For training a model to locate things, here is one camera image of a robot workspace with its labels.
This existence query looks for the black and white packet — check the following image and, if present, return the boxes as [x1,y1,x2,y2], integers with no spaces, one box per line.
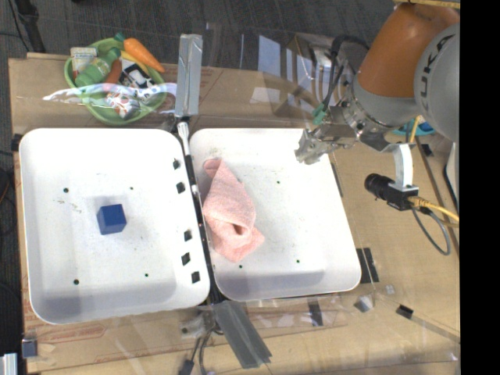
[117,61,156,98]

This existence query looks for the blue cube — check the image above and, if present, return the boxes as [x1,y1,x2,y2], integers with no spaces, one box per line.
[95,203,128,236]

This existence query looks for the orange carrot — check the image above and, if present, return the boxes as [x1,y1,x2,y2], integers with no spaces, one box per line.
[114,32,166,74]

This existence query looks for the green bowl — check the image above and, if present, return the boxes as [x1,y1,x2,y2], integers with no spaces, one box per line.
[63,37,169,127]

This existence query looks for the black cylinder on white bracket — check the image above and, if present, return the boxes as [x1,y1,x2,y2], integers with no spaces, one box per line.
[364,142,420,212]

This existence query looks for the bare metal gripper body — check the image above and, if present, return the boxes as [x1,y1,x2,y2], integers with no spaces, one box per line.
[310,102,377,151]

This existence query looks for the yellow banana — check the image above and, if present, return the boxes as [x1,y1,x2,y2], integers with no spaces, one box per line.
[119,49,150,76]

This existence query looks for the pink cloth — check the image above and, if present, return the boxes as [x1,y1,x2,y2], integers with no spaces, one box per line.
[201,158,266,263]

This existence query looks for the green bottle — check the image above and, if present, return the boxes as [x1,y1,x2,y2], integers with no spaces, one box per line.
[74,46,123,88]

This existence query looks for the white plastic tray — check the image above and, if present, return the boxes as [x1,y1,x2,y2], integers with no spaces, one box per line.
[188,127,363,303]
[18,127,212,325]

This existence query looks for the white packet with red print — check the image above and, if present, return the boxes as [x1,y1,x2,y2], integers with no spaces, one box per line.
[104,91,142,120]

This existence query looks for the brown sausage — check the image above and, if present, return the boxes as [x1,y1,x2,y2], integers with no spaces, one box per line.
[104,58,123,86]

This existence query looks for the white carton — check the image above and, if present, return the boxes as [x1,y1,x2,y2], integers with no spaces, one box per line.
[70,46,98,80]

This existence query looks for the brown cardboard board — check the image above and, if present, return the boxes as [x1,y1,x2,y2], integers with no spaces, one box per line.
[7,52,461,375]

